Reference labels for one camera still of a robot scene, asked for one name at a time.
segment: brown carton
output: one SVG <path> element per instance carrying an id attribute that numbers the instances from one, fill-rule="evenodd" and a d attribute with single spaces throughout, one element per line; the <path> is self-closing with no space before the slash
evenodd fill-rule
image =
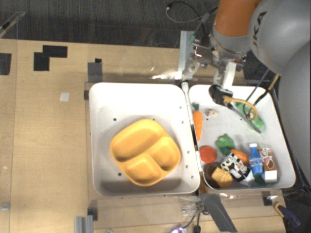
<path id="1" fill-rule="evenodd" d="M 263 179 L 267 182 L 277 182 L 277 168 L 273 159 L 271 150 L 268 148 L 258 149 L 258 153 L 261 156 L 264 173 Z"/>

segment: toy carrot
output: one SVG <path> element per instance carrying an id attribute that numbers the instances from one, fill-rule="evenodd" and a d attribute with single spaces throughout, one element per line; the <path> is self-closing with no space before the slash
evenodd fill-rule
<path id="1" fill-rule="evenodd" d="M 199 111 L 199 104 L 194 104 L 193 107 L 195 111 L 193 114 L 193 122 L 194 122 L 194 128 L 195 128 L 195 134 L 198 141 L 200 141 L 201 138 L 201 132 L 202 132 L 202 124 L 203 124 L 203 115 Z"/>

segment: wooden surface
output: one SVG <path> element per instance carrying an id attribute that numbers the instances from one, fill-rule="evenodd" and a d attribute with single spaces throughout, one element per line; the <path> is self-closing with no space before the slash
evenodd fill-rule
<path id="1" fill-rule="evenodd" d="M 44 44 L 68 46 L 68 57 L 51 58 L 49 72 L 33 71 L 34 52 L 42 52 Z M 70 233 L 74 229 L 74 217 L 86 216 L 88 207 L 90 184 L 87 182 L 83 96 L 87 63 L 101 58 L 105 73 L 153 76 L 168 69 L 177 70 L 179 52 L 177 49 L 38 41 L 18 41 L 15 46 L 17 76 L 14 136 L 0 138 L 3 143 L 14 137 L 10 233 Z M 207 75 L 212 73 L 213 70 L 207 70 Z M 242 78 L 242 73 L 238 74 L 238 78 Z M 60 101 L 62 92 L 70 93 L 68 102 Z M 1 121 L 5 117 L 6 114 L 1 114 Z M 230 210 L 232 212 L 229 214 L 239 211 L 238 206 Z M 245 210 L 251 212 L 252 208 L 245 206 Z M 272 207 L 269 210 L 271 212 L 268 216 L 261 215 L 258 218 L 249 213 L 247 218 L 235 218 L 234 223 L 239 232 L 285 232 L 282 219 L 276 216 Z M 173 226 L 125 227 L 114 231 L 167 232 Z M 202 226 L 202 233 L 218 232 L 211 219 L 203 219 Z M 7 233 L 8 229 L 0 227 L 2 232 Z"/>

